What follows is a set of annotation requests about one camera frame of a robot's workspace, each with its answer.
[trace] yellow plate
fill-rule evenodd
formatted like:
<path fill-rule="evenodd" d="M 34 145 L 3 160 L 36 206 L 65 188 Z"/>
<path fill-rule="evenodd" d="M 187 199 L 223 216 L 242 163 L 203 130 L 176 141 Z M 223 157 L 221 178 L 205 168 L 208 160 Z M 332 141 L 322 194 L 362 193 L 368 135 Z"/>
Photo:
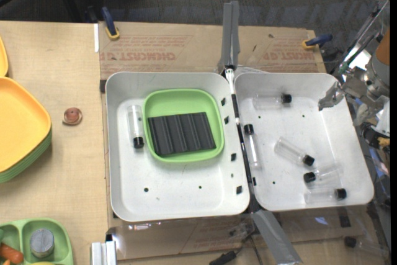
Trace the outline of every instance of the yellow plate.
<path fill-rule="evenodd" d="M 6 55 L 6 48 L 0 37 L 0 76 L 6 76 L 8 72 L 8 61 Z"/>
<path fill-rule="evenodd" d="M 48 135 L 51 118 L 20 84 L 0 78 L 0 173 L 23 160 Z"/>

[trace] bottle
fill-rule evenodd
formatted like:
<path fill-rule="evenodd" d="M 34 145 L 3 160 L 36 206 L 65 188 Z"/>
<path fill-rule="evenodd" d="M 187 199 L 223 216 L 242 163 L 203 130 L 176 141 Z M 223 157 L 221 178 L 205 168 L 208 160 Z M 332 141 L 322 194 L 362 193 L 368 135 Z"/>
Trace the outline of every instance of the bottle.
<path fill-rule="evenodd" d="M 348 248 L 361 249 L 362 251 L 381 256 L 383 259 L 387 259 L 389 257 L 389 252 L 387 249 L 382 248 L 379 244 L 375 242 L 371 242 L 363 238 L 346 236 L 344 238 L 344 243 L 345 246 Z"/>
<path fill-rule="evenodd" d="M 254 127 L 251 124 L 247 124 L 244 126 L 244 132 L 246 136 L 248 136 L 248 143 L 246 145 L 249 148 L 250 156 L 249 163 L 251 164 L 252 168 L 259 169 L 261 168 L 261 157 L 259 156 L 259 152 L 257 149 L 258 140 L 257 135 L 255 134 Z"/>
<path fill-rule="evenodd" d="M 283 104 L 289 104 L 292 96 L 289 94 L 259 95 L 252 99 L 252 103 L 256 109 L 266 109 L 268 107 L 280 107 Z"/>
<path fill-rule="evenodd" d="M 332 181 L 332 180 L 338 180 L 343 172 L 343 167 L 340 163 L 336 164 L 329 164 L 327 166 L 323 166 L 321 168 L 318 168 L 310 173 L 305 173 L 303 175 L 303 180 L 305 180 L 306 183 L 310 183 L 313 181 Z"/>
<path fill-rule="evenodd" d="M 312 166 L 314 163 L 314 158 L 312 156 L 307 155 L 303 150 L 292 145 L 283 137 L 280 137 L 278 142 L 275 144 L 274 152 L 297 164 L 303 163 L 307 166 Z"/>
<path fill-rule="evenodd" d="M 128 129 L 130 131 L 130 139 L 134 148 L 142 148 L 143 142 L 143 117 L 142 110 L 139 105 L 131 105 L 127 108 Z"/>
<path fill-rule="evenodd" d="M 303 195 L 307 204 L 337 202 L 347 197 L 345 188 L 321 187 L 307 190 Z"/>

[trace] transparent plastic sheet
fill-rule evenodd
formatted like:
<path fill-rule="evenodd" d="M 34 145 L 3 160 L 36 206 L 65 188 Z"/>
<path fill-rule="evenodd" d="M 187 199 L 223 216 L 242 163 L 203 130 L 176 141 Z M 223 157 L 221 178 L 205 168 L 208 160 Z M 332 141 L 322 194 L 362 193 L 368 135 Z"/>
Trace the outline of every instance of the transparent plastic sheet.
<path fill-rule="evenodd" d="M 106 36 L 101 22 L 101 79 L 106 80 L 118 71 L 215 72 L 221 55 L 222 28 L 217 25 L 221 24 L 219 17 L 217 21 L 212 20 L 215 24 L 210 20 L 208 25 L 205 22 L 205 25 L 200 25 L 199 20 L 197 25 L 159 25 L 147 23 L 158 20 L 148 20 L 143 15 L 138 19 L 141 22 L 116 21 L 122 36 L 114 42 Z M 239 34 L 239 64 L 244 66 L 237 68 L 236 74 L 263 71 L 317 73 L 325 70 L 318 49 L 306 51 L 301 47 L 303 40 L 315 36 L 310 30 L 241 26 Z M 129 36 L 128 41 L 123 38 L 126 35 Z M 153 48 L 161 48 L 161 51 L 145 51 Z M 109 202 L 108 186 L 108 234 L 117 242 L 120 264 L 130 264 L 132 259 L 137 264 L 208 264 L 231 250 L 238 252 L 236 264 L 274 263 L 272 253 L 246 214 L 135 224 L 119 219 Z M 327 264 L 390 262 L 377 215 L 367 211 L 365 206 L 279 212 L 275 215 L 305 264 L 324 262 L 324 257 Z M 371 251 L 347 248 L 344 243 L 347 236 L 373 243 Z"/>

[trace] stack of plates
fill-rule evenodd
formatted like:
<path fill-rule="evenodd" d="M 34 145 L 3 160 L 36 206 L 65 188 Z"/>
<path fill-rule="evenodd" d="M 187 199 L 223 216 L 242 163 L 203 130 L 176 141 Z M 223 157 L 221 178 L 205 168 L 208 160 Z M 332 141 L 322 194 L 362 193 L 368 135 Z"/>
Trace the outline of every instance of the stack of plates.
<path fill-rule="evenodd" d="M 0 182 L 29 167 L 51 143 L 51 118 L 26 89 L 7 78 L 0 38 Z"/>

